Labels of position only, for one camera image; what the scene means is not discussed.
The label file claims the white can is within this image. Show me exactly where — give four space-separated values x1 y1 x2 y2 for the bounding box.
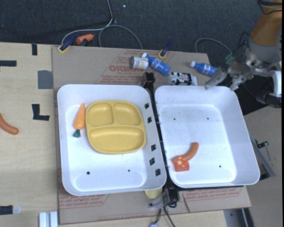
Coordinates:
129 55 150 71

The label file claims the white plastic tray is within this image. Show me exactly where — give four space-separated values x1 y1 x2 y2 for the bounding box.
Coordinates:
154 85 261 189
57 84 168 197

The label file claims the orange sausage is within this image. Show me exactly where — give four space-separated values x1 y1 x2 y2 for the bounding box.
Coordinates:
0 112 20 136
182 141 200 163

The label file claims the brown cardboard board red print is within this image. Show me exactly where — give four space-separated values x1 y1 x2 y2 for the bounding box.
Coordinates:
51 45 252 225

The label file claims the blue bottle with white cap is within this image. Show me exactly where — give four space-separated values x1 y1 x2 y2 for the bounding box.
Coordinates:
142 52 172 77
189 60 219 77

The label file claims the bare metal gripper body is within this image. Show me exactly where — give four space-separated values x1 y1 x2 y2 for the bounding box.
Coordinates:
223 46 276 79

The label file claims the white carton with cow print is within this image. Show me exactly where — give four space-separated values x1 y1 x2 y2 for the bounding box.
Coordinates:
168 71 198 87

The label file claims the black block with thin wires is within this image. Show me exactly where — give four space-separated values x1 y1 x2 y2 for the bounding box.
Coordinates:
142 71 156 88
161 187 180 208

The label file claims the yellow divided plate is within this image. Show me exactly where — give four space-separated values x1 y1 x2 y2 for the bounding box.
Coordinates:
85 100 147 155

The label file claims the red block with yellow stars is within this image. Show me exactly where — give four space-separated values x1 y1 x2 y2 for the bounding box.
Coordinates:
171 154 191 173

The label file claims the black cylinder on white bracket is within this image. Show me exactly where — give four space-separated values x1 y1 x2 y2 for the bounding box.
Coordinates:
255 70 283 109

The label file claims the yellow rounded object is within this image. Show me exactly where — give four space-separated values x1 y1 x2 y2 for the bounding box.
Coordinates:
144 187 163 200

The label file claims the thin black rod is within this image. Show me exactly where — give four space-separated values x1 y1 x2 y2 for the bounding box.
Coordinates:
148 84 171 189

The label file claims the orange carrot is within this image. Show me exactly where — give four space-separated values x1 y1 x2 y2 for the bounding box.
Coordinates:
72 102 87 138

